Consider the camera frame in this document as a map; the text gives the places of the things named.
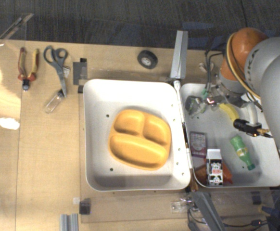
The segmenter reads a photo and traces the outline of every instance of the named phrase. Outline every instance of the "metal bracket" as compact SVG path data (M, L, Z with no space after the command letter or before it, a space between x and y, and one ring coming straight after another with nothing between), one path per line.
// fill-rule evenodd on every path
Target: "metal bracket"
M60 216L60 231L78 231L78 214Z
M89 215L91 213L91 200L86 198L79 203L79 214Z
M191 194L209 228L214 231L226 231L209 194L199 191Z
M83 83L79 83L80 80L88 80L87 73L88 63L87 59L81 58L80 62L73 62L73 84L74 85L83 85Z
M211 93L213 96L221 95L225 97L230 104L238 108L242 108L247 103L241 98L243 93L235 93L227 89L218 76L216 76L216 86L211 88Z
M186 76L186 57L188 47L188 32L177 31L172 60L171 79L184 79Z

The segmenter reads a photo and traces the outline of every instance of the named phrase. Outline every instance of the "green bottle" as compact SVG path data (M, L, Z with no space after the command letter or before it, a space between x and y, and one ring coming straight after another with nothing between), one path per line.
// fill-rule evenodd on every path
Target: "green bottle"
M251 162L248 149L244 142L242 141L241 136L237 135L230 140L230 143L233 145L234 150L236 151L237 156L247 165L248 170L255 168L255 165Z

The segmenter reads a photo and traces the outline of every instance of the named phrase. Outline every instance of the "small carton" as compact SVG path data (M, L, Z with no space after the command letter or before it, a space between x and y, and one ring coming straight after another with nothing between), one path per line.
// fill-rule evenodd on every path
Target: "small carton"
M206 157L206 137L204 133L190 132L191 155L196 157Z
M222 157L220 149L207 149L206 170L207 183L209 186L223 185Z

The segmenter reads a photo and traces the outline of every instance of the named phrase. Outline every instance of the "orange robot part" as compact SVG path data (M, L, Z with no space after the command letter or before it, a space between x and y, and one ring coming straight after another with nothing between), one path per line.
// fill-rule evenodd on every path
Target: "orange robot part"
M232 41L230 42L230 55L228 56L229 61L235 68L239 67L239 69L244 73L245 62L249 52L256 44L267 38L268 37L263 32L255 28L245 27L239 30L235 33ZM237 80L232 74L225 58L221 64L220 72L226 79ZM240 76L243 80L245 80L244 75L240 74Z

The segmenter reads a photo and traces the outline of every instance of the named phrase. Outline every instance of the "pliers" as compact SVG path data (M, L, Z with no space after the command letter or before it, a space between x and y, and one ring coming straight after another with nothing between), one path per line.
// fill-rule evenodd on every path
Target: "pliers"
M25 48L22 47L20 49L19 60L18 60L18 71L19 71L18 79L23 82L23 90L27 91L29 89L30 81L34 81L36 79L36 72L38 71L39 50L36 49L33 52L33 66L28 77L26 76L25 73L25 55L26 55Z

